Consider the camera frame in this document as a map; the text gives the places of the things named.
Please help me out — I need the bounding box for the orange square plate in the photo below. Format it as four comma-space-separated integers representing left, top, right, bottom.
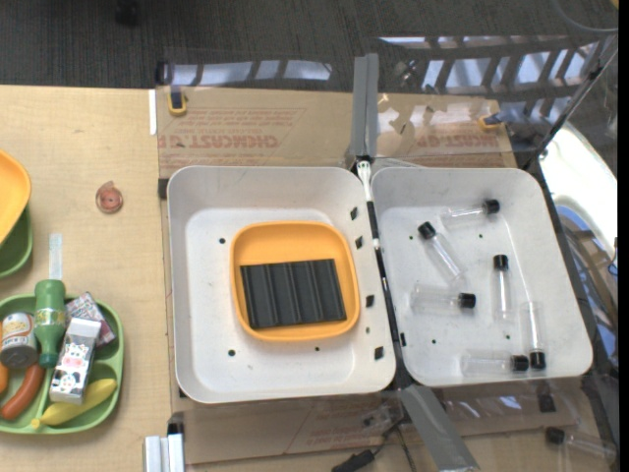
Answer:
229, 220, 362, 343

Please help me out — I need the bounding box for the black ribbed rack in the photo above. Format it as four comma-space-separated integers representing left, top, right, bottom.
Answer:
239, 258, 349, 330

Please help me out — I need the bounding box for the brown cardboard board red print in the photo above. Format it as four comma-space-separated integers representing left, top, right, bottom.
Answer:
155, 85, 594, 466

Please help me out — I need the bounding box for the clear bottle black cap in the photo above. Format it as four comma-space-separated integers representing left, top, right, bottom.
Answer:
410, 284, 478, 314
519, 301, 548, 371
439, 198, 501, 229
492, 254, 514, 322
544, 427, 616, 462
460, 351, 531, 378
417, 220, 466, 282

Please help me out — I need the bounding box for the white plastic tray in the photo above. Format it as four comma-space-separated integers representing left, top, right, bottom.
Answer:
369, 166, 595, 389
165, 164, 398, 406

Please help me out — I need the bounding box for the pink doughnut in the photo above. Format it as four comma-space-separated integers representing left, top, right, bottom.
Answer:
95, 180, 125, 214

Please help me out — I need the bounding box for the pink and white packet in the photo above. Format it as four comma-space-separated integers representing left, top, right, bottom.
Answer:
65, 291, 117, 349

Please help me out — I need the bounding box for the green divided plate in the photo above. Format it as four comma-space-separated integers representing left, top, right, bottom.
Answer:
0, 292, 126, 436

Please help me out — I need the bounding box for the white cow print carton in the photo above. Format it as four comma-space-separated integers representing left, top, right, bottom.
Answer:
48, 317, 103, 406

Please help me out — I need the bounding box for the green bottle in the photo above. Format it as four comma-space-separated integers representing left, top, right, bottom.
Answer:
32, 278, 68, 370

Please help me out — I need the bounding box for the yellow banana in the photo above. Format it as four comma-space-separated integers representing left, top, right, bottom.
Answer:
39, 377, 119, 428

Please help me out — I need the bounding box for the small orange label can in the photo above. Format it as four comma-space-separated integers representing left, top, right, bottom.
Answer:
0, 311, 40, 370

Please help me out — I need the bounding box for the orange sausage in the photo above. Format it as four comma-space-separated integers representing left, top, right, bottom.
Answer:
0, 363, 47, 422

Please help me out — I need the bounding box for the black block with thin wires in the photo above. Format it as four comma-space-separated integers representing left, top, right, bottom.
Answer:
332, 448, 377, 472

